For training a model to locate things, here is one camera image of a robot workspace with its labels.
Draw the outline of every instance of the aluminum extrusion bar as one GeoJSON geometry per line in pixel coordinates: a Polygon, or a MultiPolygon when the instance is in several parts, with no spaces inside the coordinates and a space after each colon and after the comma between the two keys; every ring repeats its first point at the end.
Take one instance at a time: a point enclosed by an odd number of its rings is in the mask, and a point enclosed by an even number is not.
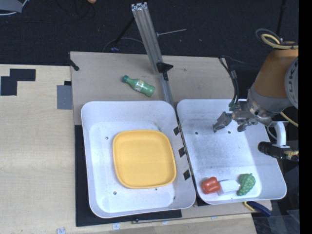
{"type": "MultiPolygon", "coordinates": [[[[132,13],[141,34],[145,50],[151,62],[153,73],[159,74],[156,64],[163,61],[147,3],[132,4],[132,13]]],[[[163,74],[159,74],[159,80],[165,101],[173,106],[174,103],[169,82],[164,79],[163,74]]]]}

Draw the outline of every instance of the toy vegetable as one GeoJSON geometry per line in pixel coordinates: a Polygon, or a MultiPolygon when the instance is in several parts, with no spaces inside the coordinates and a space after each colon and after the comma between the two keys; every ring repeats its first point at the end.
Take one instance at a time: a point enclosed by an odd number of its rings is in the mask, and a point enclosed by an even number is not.
{"type": "Polygon", "coordinates": [[[204,194],[214,193],[220,190],[220,184],[216,177],[211,177],[201,183],[204,194]]]}
{"type": "Polygon", "coordinates": [[[241,174],[238,179],[240,188],[237,191],[238,196],[247,194],[255,185],[255,178],[253,174],[241,174]]]}

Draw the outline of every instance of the green bottle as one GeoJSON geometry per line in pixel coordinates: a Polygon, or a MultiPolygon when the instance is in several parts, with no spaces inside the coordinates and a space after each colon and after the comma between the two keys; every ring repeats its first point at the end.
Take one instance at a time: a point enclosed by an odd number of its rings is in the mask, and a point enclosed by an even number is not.
{"type": "Polygon", "coordinates": [[[155,87],[149,85],[146,82],[139,79],[131,79],[128,76],[122,78],[122,82],[128,83],[134,90],[137,90],[140,93],[146,94],[147,96],[152,96],[155,87]]]}

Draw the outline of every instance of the bottle label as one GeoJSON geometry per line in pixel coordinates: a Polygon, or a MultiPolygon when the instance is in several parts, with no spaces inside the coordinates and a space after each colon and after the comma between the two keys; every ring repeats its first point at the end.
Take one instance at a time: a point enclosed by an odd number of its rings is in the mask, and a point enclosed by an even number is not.
{"type": "Polygon", "coordinates": [[[143,85],[144,85],[144,82],[142,80],[139,80],[135,85],[135,90],[137,90],[138,92],[141,92],[143,85]]]}

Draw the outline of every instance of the black tape marking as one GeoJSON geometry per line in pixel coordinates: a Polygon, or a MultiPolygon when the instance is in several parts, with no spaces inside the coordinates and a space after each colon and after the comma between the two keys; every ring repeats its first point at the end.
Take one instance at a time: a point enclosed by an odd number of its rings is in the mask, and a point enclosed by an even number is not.
{"type": "Polygon", "coordinates": [[[18,81],[35,81],[35,69],[10,69],[10,76],[1,77],[0,96],[16,96],[18,81]]]}
{"type": "Polygon", "coordinates": [[[186,172],[184,172],[183,176],[184,176],[184,180],[187,180],[188,178],[190,178],[191,177],[190,171],[187,170],[186,172]]]}
{"type": "Polygon", "coordinates": [[[175,133],[175,136],[177,136],[177,134],[180,133],[179,127],[174,128],[174,133],[175,133]]]}
{"type": "Polygon", "coordinates": [[[182,157],[183,155],[185,155],[184,147],[182,147],[182,148],[179,149],[179,154],[180,154],[180,157],[182,157]]]}

